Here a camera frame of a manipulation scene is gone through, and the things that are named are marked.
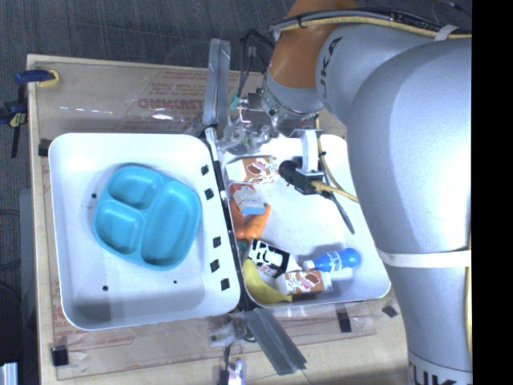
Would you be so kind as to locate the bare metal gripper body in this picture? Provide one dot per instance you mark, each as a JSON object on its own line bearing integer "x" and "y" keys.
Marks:
{"x": 256, "y": 112}

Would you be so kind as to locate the blue and white bottle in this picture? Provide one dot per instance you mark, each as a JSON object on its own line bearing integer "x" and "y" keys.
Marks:
{"x": 336, "y": 260}

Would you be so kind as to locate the brown and white carton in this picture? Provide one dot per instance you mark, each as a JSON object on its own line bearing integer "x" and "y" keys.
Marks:
{"x": 304, "y": 282}
{"x": 256, "y": 168}

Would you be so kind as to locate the black cylinder on white bracket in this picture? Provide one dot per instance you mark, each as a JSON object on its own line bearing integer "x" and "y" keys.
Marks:
{"x": 298, "y": 175}

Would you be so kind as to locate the white plastic tray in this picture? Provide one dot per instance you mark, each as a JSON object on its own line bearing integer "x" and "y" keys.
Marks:
{"x": 304, "y": 219}
{"x": 80, "y": 291}

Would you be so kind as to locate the black and white carton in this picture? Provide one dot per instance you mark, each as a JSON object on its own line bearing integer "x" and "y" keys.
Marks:
{"x": 268, "y": 255}

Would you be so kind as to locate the small orange and blue carton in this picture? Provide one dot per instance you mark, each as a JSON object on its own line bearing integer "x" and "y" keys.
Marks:
{"x": 247, "y": 201}

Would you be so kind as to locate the yellow banana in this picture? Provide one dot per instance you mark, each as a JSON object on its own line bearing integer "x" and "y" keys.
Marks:
{"x": 256, "y": 287}

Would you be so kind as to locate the pale board with red print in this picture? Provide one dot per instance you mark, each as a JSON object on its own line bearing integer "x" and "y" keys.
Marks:
{"x": 132, "y": 94}

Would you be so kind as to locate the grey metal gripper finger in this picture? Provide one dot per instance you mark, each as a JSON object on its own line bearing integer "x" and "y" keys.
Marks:
{"x": 258, "y": 138}
{"x": 234, "y": 136}

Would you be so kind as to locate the blue divided plate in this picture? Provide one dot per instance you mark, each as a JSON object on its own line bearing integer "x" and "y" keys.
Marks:
{"x": 160, "y": 219}

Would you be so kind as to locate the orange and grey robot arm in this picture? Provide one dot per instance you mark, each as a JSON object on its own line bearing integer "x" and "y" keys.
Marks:
{"x": 405, "y": 143}

